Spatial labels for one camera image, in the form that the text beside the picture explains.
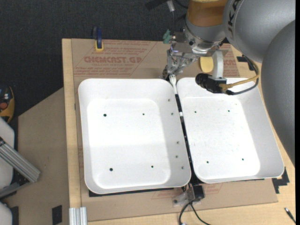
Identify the black block with thin wires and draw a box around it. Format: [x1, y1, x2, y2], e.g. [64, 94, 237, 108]
[172, 184, 206, 208]

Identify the black cylinder on white bracket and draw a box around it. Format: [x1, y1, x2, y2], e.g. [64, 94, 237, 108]
[195, 50, 228, 94]

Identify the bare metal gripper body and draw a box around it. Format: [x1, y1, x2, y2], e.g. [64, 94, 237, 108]
[167, 31, 223, 60]

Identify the white plastic tray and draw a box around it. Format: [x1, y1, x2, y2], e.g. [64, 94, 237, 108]
[176, 77, 285, 184]
[77, 78, 192, 195]

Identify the brown cardboard board red print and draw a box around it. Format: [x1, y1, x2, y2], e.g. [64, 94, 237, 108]
[71, 38, 279, 222]

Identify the thin black and white rod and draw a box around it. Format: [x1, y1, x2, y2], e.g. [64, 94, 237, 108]
[169, 75, 195, 185]

